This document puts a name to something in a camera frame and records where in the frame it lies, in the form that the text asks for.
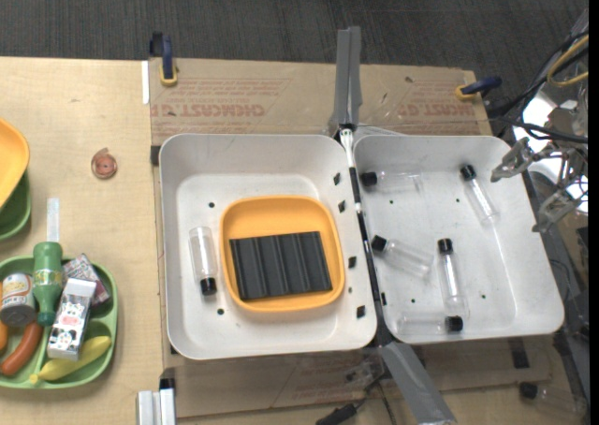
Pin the pink round biscuit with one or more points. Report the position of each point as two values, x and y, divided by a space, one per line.
104 165

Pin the orange carrot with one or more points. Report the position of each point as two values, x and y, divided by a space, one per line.
3 336

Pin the green bottle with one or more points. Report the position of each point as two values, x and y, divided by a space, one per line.
47 273

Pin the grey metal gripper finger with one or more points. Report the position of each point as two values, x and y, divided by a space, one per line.
557 209
512 161

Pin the yellow banana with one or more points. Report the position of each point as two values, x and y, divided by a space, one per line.
79 357

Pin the black ribbed block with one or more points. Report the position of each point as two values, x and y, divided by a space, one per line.
281 266

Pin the green divided plate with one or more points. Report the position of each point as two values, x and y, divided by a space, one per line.
100 320

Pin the clear bottle black cap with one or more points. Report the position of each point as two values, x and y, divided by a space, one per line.
481 198
395 181
202 252
428 324
552 399
451 278
406 258

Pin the orange plate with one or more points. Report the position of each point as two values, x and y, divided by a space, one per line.
276 215
10 156

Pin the brown sausage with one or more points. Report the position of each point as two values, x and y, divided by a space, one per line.
23 350

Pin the white cow print carton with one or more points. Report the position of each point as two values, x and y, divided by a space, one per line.
70 320

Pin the thin black and white rod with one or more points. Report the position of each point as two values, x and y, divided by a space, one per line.
358 200

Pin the white plastic tray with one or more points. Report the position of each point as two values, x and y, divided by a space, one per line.
196 329
510 273

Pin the pink patterned packet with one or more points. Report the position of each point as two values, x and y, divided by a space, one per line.
84 266

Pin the small grey can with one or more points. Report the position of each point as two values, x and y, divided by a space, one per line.
17 301

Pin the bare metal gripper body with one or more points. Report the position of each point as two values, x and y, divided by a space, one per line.
564 121

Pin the brown cardboard board red print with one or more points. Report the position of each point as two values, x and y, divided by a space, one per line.
281 95

